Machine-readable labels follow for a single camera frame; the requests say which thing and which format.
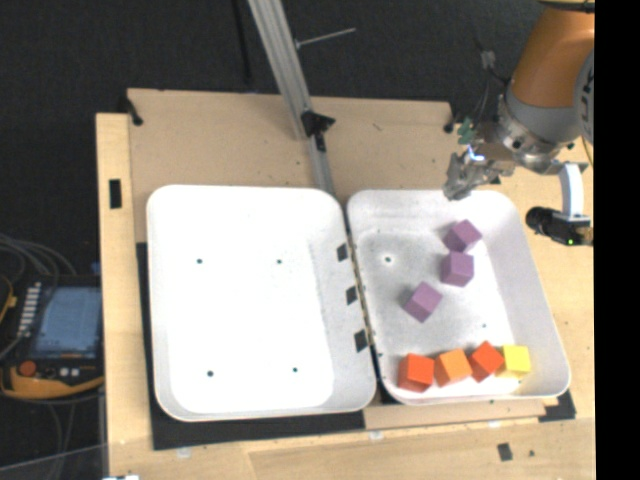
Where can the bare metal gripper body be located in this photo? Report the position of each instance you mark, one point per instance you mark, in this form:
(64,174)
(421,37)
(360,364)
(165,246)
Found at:
(525,150)

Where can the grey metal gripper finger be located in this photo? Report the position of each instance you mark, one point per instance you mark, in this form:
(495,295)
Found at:
(454,178)
(475,177)

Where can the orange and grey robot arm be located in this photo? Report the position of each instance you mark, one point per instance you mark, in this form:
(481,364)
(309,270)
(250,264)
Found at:
(552,53)

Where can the purple cube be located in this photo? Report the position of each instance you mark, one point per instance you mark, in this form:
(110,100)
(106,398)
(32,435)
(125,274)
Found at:
(423,302)
(456,269)
(462,235)

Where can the white plastic tray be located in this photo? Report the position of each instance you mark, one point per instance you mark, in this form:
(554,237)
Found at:
(450,318)
(250,303)

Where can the red-orange cube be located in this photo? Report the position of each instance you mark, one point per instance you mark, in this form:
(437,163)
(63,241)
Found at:
(416,372)
(485,361)

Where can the yellow cube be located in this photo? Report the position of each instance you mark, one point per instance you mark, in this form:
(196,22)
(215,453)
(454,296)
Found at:
(516,361)

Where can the light orange cube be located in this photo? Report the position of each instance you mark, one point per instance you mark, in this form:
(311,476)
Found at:
(453,367)

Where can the pale wood board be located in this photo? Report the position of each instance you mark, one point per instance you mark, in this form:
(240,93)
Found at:
(225,138)

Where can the black cylinder on white bracket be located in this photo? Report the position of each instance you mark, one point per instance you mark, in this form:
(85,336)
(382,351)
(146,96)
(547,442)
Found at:
(560,223)

